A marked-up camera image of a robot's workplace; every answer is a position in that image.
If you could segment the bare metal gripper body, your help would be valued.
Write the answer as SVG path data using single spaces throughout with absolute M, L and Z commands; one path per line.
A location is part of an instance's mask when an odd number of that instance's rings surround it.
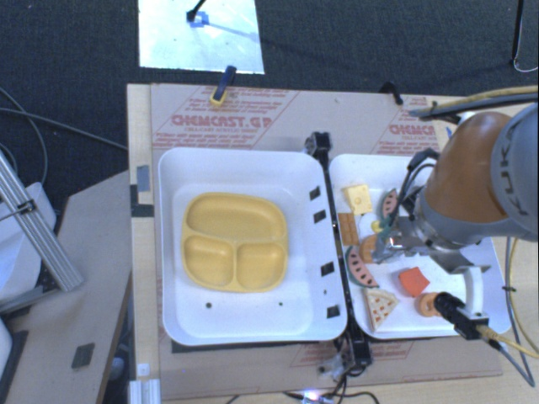
M 481 273 L 490 269 L 487 264 L 472 262 L 462 249 L 462 245 L 448 242 L 420 219 L 399 216 L 390 232 L 391 252 L 430 257 L 448 274 L 464 274 L 470 268 L 478 268 Z

